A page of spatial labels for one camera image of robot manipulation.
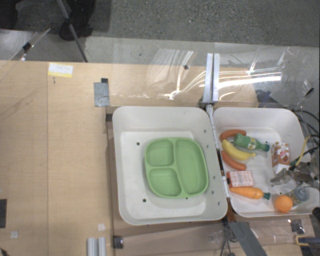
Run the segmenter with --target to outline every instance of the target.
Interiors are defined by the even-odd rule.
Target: orange
[[[294,202],[287,195],[279,195],[274,201],[274,207],[277,208],[280,212],[286,213],[290,211]]]

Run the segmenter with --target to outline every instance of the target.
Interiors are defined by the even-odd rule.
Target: yellow sticker
[[[72,78],[73,65],[50,62],[48,76]]]

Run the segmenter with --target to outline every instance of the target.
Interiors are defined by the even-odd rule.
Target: green plate
[[[208,187],[202,148],[193,139],[168,137],[151,141],[144,152],[146,177],[153,193],[163,198],[188,198]]]

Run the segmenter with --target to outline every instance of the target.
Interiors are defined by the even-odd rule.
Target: toy carrot
[[[252,186],[230,187],[229,190],[233,193],[250,199],[260,199],[264,197],[269,200],[271,196],[270,193],[263,193],[260,188]]]

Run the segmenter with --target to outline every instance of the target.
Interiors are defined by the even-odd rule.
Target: toy banana
[[[235,148],[228,140],[224,139],[222,141],[222,148],[225,152],[227,152],[231,157],[238,160],[247,160],[250,157],[254,157],[255,153],[248,153],[241,151]]]

